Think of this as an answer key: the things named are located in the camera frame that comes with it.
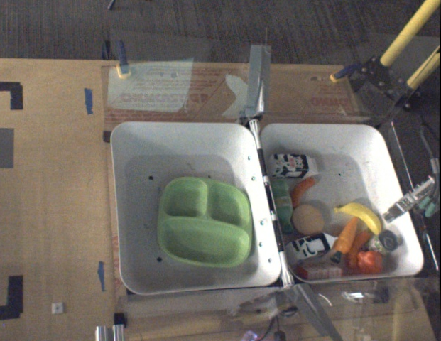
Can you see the white plastic tray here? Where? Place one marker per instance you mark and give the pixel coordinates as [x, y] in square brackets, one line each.
[358, 155]
[142, 204]

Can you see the small white square block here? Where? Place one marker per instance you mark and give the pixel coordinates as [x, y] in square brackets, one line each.
[57, 308]

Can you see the dull grey metal gripper finger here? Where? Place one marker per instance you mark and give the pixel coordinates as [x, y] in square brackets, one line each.
[397, 209]

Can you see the orange carrot green top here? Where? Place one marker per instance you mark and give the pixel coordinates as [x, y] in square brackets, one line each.
[348, 238]

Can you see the orange sausage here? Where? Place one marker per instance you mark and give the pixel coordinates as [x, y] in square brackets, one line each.
[301, 190]

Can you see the black and white cow carton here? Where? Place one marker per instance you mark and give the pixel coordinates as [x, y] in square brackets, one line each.
[289, 165]

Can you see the brown cardboard board red print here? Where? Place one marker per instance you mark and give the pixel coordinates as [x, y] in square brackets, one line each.
[294, 94]

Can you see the tan round bread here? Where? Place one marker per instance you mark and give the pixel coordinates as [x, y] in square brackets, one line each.
[307, 220]

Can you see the yellow banana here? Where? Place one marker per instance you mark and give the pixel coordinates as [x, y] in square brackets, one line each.
[365, 214]

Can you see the red packet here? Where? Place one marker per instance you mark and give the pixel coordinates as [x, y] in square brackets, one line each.
[317, 271]

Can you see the black and white milk carton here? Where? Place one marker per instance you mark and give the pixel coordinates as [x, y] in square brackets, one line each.
[310, 247]

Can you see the clear bottle black cap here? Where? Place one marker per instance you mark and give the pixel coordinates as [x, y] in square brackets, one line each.
[387, 240]

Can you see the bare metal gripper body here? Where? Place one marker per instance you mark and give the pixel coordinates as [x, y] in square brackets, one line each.
[423, 190]

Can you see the red orange lumpy toy food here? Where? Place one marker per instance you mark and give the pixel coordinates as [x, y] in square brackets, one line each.
[370, 262]

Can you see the green divided plate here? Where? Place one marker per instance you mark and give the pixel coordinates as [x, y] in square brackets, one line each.
[206, 226]

